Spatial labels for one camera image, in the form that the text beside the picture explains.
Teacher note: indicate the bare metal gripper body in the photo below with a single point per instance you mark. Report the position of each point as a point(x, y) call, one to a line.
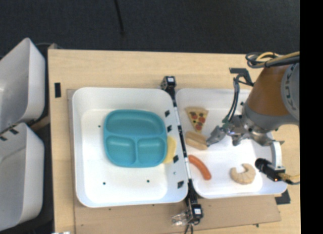
point(246, 130)

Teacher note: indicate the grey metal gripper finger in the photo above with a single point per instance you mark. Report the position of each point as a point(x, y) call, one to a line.
point(237, 141)
point(216, 135)

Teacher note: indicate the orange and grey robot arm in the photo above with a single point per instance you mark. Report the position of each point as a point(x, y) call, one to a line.
point(270, 94)

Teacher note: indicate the white plastic tray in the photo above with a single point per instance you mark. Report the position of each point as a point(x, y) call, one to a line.
point(227, 157)
point(121, 185)

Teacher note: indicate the toy hot dog bun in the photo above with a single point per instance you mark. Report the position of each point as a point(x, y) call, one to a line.
point(195, 140)

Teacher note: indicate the toy pizza slice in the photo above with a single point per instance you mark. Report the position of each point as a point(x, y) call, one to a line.
point(197, 118)

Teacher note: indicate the thin black and white rod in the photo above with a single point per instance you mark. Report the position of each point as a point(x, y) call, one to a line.
point(182, 137)

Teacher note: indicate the beige toy croissant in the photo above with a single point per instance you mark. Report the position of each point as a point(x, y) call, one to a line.
point(243, 176)

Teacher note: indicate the orange toy sausage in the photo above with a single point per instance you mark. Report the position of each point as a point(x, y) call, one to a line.
point(200, 167)

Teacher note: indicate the yellow flat round slice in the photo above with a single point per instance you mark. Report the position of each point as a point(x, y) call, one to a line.
point(171, 149)

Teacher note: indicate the blue divided plate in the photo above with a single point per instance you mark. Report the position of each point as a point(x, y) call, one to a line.
point(135, 138)

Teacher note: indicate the black cylinder on white bracket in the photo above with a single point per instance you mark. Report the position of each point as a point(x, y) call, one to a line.
point(276, 152)

